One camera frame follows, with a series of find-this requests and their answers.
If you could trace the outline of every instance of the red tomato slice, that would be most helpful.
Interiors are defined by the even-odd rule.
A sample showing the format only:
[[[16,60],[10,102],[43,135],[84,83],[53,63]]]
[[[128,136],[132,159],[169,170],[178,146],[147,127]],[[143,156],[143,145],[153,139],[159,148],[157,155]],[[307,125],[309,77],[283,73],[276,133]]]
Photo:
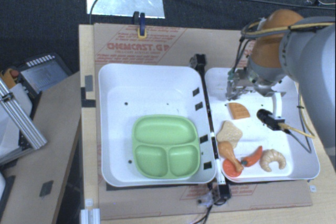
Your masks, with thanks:
[[[223,161],[223,170],[229,177],[237,177],[240,176],[241,172],[236,171],[235,165],[229,161],[228,159],[225,159]]]

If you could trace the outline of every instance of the toy food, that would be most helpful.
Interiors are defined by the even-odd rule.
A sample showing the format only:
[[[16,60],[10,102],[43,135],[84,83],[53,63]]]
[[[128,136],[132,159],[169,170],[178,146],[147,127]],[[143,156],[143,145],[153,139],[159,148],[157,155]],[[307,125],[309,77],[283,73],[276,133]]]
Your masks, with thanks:
[[[244,169],[239,160],[236,159],[235,153],[233,152],[233,147],[229,141],[219,142],[217,148],[219,155],[230,160],[236,167],[237,172],[241,172]]]
[[[229,109],[234,120],[250,117],[250,113],[242,104],[229,103]]]
[[[229,141],[233,148],[238,144],[243,132],[238,129],[231,121],[225,121],[222,129],[217,133],[216,138],[218,142]]]
[[[229,177],[237,177],[237,176],[240,176],[241,174],[241,171],[237,172],[235,165],[228,159],[225,159],[223,161],[223,170],[226,173],[226,175]]]
[[[254,153],[248,157],[245,157],[241,160],[241,164],[243,164],[246,167],[250,167],[257,163],[257,161],[260,160],[261,155],[263,154],[262,146],[259,146]]]
[[[272,169],[269,167],[271,162],[278,162],[279,169],[286,167],[286,158],[280,152],[276,150],[265,150],[260,159],[260,166],[263,170],[271,172]]]

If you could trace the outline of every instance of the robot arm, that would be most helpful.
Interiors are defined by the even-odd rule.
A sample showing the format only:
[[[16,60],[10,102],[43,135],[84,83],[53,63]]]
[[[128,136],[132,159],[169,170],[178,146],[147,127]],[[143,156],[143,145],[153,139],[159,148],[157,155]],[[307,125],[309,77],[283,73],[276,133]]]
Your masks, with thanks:
[[[250,91],[270,97],[272,86],[288,75],[299,83],[308,114],[335,166],[335,18],[303,19],[290,10],[278,10],[259,29],[242,31],[256,44],[247,67],[232,70],[227,99]]]

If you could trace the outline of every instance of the green plate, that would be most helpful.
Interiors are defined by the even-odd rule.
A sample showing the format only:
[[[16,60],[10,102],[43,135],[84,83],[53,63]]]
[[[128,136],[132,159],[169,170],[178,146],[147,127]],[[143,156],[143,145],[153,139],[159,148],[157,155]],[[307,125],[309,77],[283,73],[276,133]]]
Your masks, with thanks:
[[[149,115],[137,119],[132,144],[135,165],[146,177],[190,177],[200,166],[196,127],[182,116]]]

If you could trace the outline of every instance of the toy bread slice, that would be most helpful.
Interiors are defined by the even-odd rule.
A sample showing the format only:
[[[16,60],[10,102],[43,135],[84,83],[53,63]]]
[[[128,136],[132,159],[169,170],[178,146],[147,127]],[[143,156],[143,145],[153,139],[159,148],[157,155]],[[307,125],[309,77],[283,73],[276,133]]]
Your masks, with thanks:
[[[243,132],[238,129],[231,121],[225,121],[222,129],[217,133],[216,138],[218,142],[229,141],[233,148],[238,144]]]
[[[242,104],[239,103],[229,103],[229,108],[231,115],[234,120],[244,119],[250,117],[250,113]]]

